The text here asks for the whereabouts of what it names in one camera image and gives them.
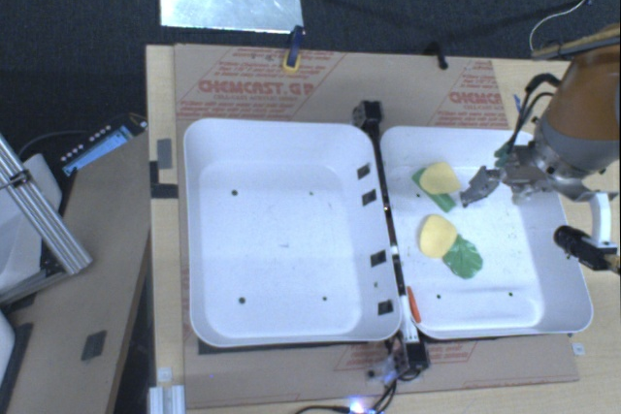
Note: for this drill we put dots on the green rectangular toy piece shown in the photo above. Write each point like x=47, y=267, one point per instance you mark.
x=444, y=202

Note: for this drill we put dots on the green toy lettuce leaf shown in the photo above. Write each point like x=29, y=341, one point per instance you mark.
x=466, y=262

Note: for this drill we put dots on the thin black and white rod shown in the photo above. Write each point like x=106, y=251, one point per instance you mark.
x=388, y=208

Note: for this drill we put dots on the white plastic tray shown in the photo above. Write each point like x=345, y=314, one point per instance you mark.
x=495, y=296
x=281, y=232

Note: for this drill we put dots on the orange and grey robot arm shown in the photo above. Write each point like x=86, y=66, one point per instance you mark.
x=582, y=97

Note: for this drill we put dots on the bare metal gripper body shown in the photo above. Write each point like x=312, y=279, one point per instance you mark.
x=526, y=167

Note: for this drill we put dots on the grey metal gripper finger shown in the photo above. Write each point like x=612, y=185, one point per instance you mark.
x=480, y=186
x=526, y=194

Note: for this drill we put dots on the black cylinder on white bracket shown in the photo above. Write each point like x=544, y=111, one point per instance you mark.
x=579, y=247

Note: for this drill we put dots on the brown cardboard board, red print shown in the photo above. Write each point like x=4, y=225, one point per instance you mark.
x=301, y=77

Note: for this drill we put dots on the orange carrot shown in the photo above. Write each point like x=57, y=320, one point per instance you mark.
x=414, y=305

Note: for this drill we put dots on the yellow oval toy piece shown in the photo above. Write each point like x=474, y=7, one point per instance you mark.
x=439, y=178
x=436, y=235

